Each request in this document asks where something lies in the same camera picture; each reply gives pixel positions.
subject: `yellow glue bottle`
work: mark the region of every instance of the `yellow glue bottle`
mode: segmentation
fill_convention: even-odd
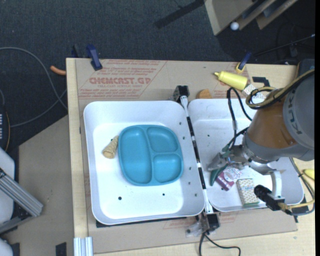
[[[239,74],[234,74],[226,71],[215,72],[214,74],[218,77],[219,81],[240,91],[242,91],[246,87],[248,82],[248,79],[245,76]]]

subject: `teal object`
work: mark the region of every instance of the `teal object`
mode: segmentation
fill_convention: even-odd
[[[137,186],[157,186],[180,178],[184,162],[176,134],[160,125],[133,125],[119,135],[122,173]]]

